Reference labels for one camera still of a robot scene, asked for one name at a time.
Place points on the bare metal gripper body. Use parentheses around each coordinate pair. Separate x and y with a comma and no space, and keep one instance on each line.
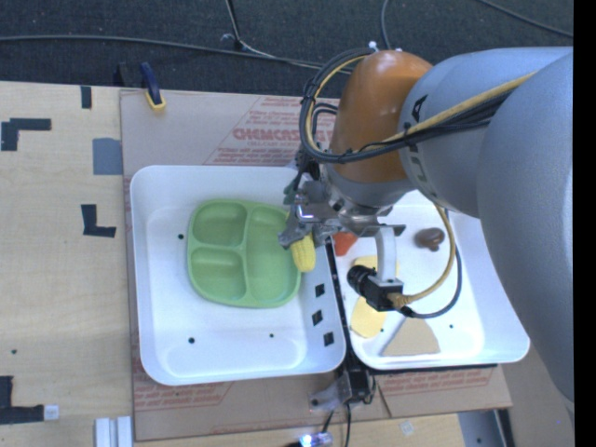
(321,212)

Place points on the brown cardboard board red print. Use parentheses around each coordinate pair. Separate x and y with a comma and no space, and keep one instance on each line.
(186,128)

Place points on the orange carrot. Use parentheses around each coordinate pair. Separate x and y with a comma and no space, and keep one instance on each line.
(344,246)

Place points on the tan pizza slice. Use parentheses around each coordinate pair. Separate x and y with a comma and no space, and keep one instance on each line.
(414,340)

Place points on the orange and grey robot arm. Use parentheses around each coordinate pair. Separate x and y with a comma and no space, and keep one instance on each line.
(465,156)

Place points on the pale yellow toy food piece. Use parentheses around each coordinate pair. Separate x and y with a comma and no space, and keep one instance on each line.
(365,319)

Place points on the green divided plate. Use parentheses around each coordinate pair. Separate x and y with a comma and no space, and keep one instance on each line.
(233,254)

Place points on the white plastic tray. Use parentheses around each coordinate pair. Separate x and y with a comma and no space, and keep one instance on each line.
(475,305)
(223,342)

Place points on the black cylinder on white bracket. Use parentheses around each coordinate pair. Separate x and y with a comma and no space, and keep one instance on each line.
(378,291)

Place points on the brown mushroom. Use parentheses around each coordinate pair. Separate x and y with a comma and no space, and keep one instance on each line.
(429,238)

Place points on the yellow corn cob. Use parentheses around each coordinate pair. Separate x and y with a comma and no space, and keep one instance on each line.
(303,252)

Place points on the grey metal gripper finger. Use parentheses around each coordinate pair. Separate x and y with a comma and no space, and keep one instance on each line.
(289,234)
(321,237)

